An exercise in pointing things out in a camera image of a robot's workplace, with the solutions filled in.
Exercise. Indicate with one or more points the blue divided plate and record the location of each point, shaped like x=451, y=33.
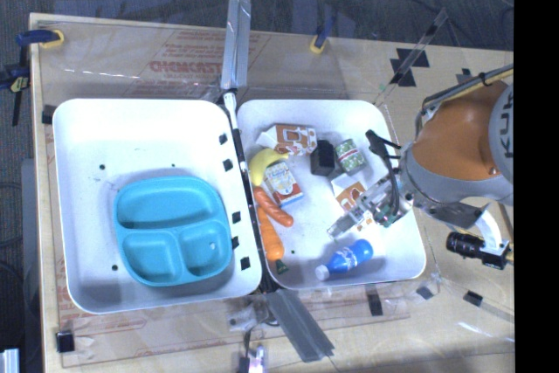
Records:
x=172, y=227

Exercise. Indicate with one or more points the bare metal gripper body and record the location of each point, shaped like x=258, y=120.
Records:
x=386, y=203

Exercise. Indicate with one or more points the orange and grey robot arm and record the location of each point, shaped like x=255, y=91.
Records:
x=454, y=153

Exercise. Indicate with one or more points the red and white juice carton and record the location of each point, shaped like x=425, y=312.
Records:
x=284, y=183

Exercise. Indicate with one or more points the orange sausage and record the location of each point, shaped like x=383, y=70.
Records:
x=273, y=207

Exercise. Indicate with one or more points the blue bottle with white cap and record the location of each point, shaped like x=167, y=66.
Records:
x=347, y=258

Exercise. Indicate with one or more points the yellow banana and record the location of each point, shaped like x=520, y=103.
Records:
x=260, y=166

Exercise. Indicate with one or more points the black cylinder on white bracket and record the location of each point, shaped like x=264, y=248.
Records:
x=469, y=245

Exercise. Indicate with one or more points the white plastic tray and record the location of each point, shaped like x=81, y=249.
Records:
x=314, y=227
x=144, y=135

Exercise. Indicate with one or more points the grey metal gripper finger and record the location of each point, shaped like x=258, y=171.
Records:
x=361, y=207
x=342, y=225

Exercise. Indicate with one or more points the orange carrot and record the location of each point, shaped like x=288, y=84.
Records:
x=271, y=240

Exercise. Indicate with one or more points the green and white can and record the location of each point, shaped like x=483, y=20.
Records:
x=350, y=156

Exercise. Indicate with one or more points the black cube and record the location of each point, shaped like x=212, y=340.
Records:
x=323, y=157

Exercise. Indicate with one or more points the orange and white carton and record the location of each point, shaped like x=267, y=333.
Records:
x=347, y=192
x=293, y=139

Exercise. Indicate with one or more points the brown cardboard board, red print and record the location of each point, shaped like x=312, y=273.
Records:
x=131, y=65

